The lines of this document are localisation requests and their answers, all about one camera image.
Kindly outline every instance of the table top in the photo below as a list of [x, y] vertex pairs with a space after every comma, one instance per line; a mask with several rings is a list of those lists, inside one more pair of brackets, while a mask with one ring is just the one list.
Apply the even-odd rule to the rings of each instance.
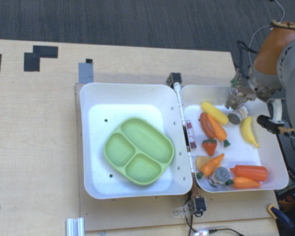
[[[24, 71], [24, 53], [33, 45], [58, 46], [58, 58], [41, 58], [39, 72]], [[67, 218], [81, 213], [75, 85], [78, 63], [93, 60], [94, 81], [165, 84], [171, 72], [183, 85], [228, 86], [234, 75], [228, 52], [138, 48], [0, 40], [0, 235], [65, 235]], [[244, 235], [278, 235], [266, 211], [273, 191], [212, 196], [195, 228], [230, 227]], [[164, 205], [184, 197], [161, 197]], [[104, 203], [94, 202], [99, 211]], [[157, 218], [157, 210], [147, 214]], [[187, 235], [184, 220], [122, 226], [122, 218], [100, 214], [101, 227], [87, 235]]]

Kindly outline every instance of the green divided plate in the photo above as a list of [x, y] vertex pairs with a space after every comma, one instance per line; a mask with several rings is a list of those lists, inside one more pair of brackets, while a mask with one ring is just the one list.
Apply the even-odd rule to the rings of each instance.
[[104, 144], [107, 161], [136, 184], [156, 181], [171, 163], [175, 148], [162, 132], [141, 118], [128, 118]]

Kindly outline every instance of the toy carrot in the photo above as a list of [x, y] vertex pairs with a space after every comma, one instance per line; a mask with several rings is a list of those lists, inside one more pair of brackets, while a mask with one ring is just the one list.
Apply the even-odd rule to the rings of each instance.
[[233, 185], [237, 189], [259, 187], [261, 184], [246, 177], [234, 177], [233, 180], [228, 180], [226, 185]]
[[224, 154], [220, 154], [215, 158], [212, 158], [207, 163], [201, 166], [200, 169], [198, 169], [200, 172], [197, 173], [197, 179], [201, 179], [203, 176], [209, 176], [211, 175], [215, 169], [220, 165], [222, 159], [224, 157]]
[[200, 124], [203, 132], [206, 134], [207, 137], [213, 139], [215, 137], [214, 132], [211, 130], [208, 120], [207, 120], [207, 114], [201, 113], [200, 114]]
[[267, 178], [267, 169], [264, 166], [255, 165], [236, 165], [230, 169], [237, 177], [246, 177], [254, 181], [265, 181]]
[[219, 139], [220, 141], [224, 142], [224, 147], [227, 147], [229, 145], [231, 145], [227, 140], [227, 134], [224, 130], [224, 128], [217, 122], [217, 120], [215, 120], [212, 116], [207, 115], [206, 116], [208, 119], [208, 122], [211, 125], [211, 128], [213, 129], [215, 136], [217, 139]]
[[202, 147], [205, 149], [209, 156], [213, 156], [217, 142], [215, 139], [206, 139], [202, 142]]

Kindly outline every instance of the gray carpet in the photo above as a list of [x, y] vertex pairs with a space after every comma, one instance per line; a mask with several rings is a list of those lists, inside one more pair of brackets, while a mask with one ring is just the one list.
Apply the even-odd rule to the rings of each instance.
[[[278, 1], [295, 22], [295, 0]], [[0, 0], [0, 39], [229, 51], [237, 62], [236, 41], [282, 15], [269, 0]]]

